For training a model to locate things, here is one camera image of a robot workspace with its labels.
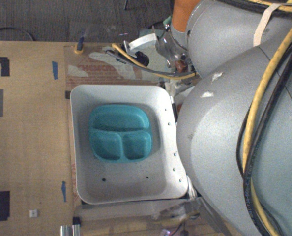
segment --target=teal divided plate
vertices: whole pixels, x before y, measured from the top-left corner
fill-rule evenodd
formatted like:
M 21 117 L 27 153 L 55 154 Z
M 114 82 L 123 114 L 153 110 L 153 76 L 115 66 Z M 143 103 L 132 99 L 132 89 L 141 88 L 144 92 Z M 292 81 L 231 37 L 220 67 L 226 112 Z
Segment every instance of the teal divided plate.
M 89 116 L 89 142 L 94 155 L 105 162 L 144 160 L 152 148 L 149 118 L 135 106 L 99 106 Z

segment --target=gray carpet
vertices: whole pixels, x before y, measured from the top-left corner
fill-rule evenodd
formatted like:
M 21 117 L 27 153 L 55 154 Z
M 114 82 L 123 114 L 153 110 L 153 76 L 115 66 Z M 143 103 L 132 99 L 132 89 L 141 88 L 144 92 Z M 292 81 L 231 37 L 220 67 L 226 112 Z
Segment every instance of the gray carpet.
M 170 15 L 170 0 L 0 0 L 0 27 L 22 28 L 37 41 L 130 41 L 141 28 Z M 16 30 L 0 31 L 0 40 L 29 40 Z

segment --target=white tape strap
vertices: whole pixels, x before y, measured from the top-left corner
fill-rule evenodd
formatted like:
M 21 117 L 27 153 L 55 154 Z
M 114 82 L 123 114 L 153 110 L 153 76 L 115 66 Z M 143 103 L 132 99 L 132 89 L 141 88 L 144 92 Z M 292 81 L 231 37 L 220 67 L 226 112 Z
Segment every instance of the white tape strap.
M 268 24 L 270 16 L 272 15 L 273 11 L 275 11 L 282 3 L 273 3 L 270 7 L 268 7 L 261 18 L 261 21 L 258 27 L 255 30 L 254 37 L 253 37 L 253 46 L 258 46 L 261 43 L 263 32 Z

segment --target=white tray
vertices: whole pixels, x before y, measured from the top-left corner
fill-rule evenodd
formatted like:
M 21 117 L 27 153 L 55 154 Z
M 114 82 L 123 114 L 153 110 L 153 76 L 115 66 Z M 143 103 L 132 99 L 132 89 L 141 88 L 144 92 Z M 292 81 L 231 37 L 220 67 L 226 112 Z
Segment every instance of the white tray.
M 76 160 L 76 184 L 88 204 L 176 199 L 188 182 L 176 146 L 176 126 L 168 93 L 156 86 L 80 85 L 70 96 Z M 88 139 L 91 111 L 104 104 L 143 109 L 150 120 L 153 149 L 135 163 L 108 163 L 95 158 Z

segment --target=small white square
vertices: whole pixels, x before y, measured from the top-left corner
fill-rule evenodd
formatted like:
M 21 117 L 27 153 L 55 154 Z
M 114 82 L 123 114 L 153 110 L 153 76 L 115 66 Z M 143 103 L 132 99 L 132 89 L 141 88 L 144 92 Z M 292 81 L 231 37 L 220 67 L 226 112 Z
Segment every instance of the small white square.
M 29 217 L 30 218 L 37 218 L 38 217 L 38 210 L 30 210 Z

